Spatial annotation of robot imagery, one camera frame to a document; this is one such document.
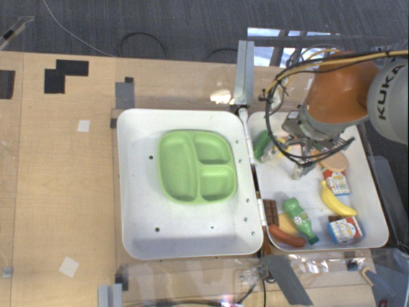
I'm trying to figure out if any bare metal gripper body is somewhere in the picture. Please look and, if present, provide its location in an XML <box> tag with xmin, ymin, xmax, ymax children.
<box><xmin>281</xmin><ymin>110</ymin><xmax>340</xmax><ymax>168</ymax></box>

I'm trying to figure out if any green toy cucumber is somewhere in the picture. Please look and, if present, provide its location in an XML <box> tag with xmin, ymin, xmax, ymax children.
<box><xmin>253</xmin><ymin>129</ymin><xmax>273</xmax><ymax>159</ymax></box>

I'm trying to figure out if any white plastic tray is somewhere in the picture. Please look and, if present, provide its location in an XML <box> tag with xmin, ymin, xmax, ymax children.
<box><xmin>116</xmin><ymin>108</ymin><xmax>265</xmax><ymax>261</ymax></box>
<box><xmin>247</xmin><ymin>110</ymin><xmax>390</xmax><ymax>253</ymax></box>

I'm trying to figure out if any thin black and white rod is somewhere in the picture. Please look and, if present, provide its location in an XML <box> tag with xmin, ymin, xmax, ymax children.
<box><xmin>238</xmin><ymin>107</ymin><xmax>268</xmax><ymax>228</ymax></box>

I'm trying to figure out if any tan round biscuit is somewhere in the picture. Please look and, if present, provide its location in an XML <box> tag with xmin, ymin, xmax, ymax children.
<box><xmin>320</xmin><ymin>152</ymin><xmax>349</xmax><ymax>173</ymax></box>

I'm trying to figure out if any red and white small carton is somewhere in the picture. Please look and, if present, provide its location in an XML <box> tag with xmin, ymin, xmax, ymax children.
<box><xmin>321</xmin><ymin>168</ymin><xmax>351</xmax><ymax>198</ymax></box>

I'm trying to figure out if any yellow banana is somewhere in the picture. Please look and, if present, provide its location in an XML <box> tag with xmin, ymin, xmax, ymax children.
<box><xmin>320</xmin><ymin>180</ymin><xmax>358</xmax><ymax>217</ymax></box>

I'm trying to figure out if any green bottle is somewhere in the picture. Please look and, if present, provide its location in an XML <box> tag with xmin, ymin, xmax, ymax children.
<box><xmin>282</xmin><ymin>197</ymin><xmax>320</xmax><ymax>246</ymax></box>

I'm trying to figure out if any brown chocolate bar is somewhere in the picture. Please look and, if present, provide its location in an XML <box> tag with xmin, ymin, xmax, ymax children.
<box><xmin>262</xmin><ymin>199</ymin><xmax>280</xmax><ymax>228</ymax></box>

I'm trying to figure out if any yellow cheese slice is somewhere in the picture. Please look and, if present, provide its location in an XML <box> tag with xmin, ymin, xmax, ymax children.
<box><xmin>277</xmin><ymin>212</ymin><xmax>300</xmax><ymax>237</ymax></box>

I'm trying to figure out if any red sausage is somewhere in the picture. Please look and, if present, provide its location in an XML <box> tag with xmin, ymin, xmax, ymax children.
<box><xmin>268</xmin><ymin>224</ymin><xmax>307</xmax><ymax>248</ymax></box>

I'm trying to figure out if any blue and white carton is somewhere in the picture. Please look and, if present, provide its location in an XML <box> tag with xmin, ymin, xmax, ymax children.
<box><xmin>327</xmin><ymin>216</ymin><xmax>364</xmax><ymax>246</ymax></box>

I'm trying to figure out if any green divided plate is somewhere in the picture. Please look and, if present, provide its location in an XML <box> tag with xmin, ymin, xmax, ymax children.
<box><xmin>157</xmin><ymin>129</ymin><xmax>239</xmax><ymax>205</ymax></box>

